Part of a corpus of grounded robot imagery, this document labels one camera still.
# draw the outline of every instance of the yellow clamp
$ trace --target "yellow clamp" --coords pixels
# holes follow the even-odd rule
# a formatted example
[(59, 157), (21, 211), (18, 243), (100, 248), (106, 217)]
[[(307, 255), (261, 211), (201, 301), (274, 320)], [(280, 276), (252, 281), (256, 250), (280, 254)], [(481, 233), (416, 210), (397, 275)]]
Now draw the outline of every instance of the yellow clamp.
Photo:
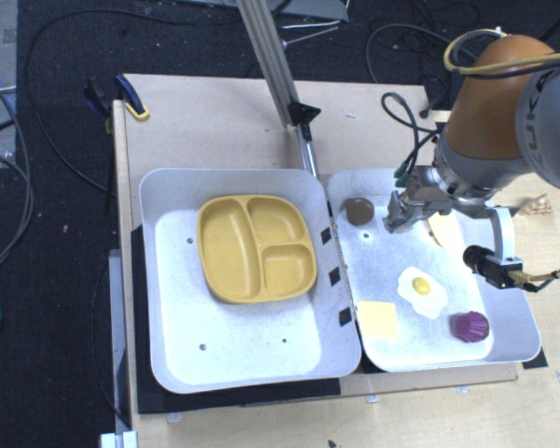
[(133, 118), (135, 118), (137, 121), (145, 121), (147, 118), (149, 118), (149, 110), (147, 109), (147, 106), (144, 105), (143, 109), (145, 111), (143, 113), (139, 114), (128, 103), (125, 102), (125, 105), (126, 105), (127, 109), (129, 110), (129, 113), (131, 113), (133, 115)]

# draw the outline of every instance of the yellow plate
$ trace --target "yellow plate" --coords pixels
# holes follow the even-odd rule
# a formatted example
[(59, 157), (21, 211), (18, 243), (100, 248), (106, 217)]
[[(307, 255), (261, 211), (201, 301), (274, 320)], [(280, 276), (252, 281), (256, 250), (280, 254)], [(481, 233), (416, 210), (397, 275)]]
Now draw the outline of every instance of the yellow plate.
[(232, 303), (281, 301), (309, 290), (315, 251), (299, 209), (276, 196), (213, 199), (197, 218), (207, 285)]

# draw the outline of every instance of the plastic fried egg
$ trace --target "plastic fried egg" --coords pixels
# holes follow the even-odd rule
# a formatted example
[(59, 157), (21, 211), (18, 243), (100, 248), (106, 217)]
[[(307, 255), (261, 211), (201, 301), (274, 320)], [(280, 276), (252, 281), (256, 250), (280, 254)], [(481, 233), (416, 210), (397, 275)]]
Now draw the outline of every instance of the plastic fried egg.
[(431, 275), (407, 267), (399, 277), (399, 295), (427, 318), (438, 318), (448, 304), (446, 289)]

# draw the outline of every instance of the butter slice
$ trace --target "butter slice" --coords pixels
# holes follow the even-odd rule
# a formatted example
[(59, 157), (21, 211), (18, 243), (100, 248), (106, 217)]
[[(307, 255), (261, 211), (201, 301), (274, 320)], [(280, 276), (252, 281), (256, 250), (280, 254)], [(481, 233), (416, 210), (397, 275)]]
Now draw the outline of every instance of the butter slice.
[(357, 320), (363, 337), (394, 340), (399, 336), (394, 303), (360, 301), (357, 305)]
[(447, 216), (441, 216), (436, 213), (427, 222), (434, 238), (444, 249), (456, 255), (462, 255), (465, 252), (465, 241), (454, 214), (450, 213)]

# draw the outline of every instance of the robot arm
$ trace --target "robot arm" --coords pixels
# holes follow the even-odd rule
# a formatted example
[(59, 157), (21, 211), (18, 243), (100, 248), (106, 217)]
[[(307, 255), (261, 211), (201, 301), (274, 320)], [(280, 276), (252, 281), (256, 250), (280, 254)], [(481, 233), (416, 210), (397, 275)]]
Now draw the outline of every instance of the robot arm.
[[(463, 83), (432, 165), (415, 166), (404, 191), (392, 193), (384, 219), (388, 231), (406, 231), (418, 220), (453, 209), (473, 218), (490, 218), (496, 251), (469, 248), (464, 260), (474, 271), (489, 268), (489, 275), (483, 275), (492, 285), (518, 287), (509, 273), (520, 272), (522, 262), (505, 244), (513, 234), (501, 230), (509, 224), (510, 212), (494, 208), (490, 199), (519, 175), (531, 172), (560, 188), (556, 55), (548, 45), (524, 35), (502, 36), (487, 46), (466, 69), (471, 77)], [(546, 59), (553, 63), (536, 66)]]

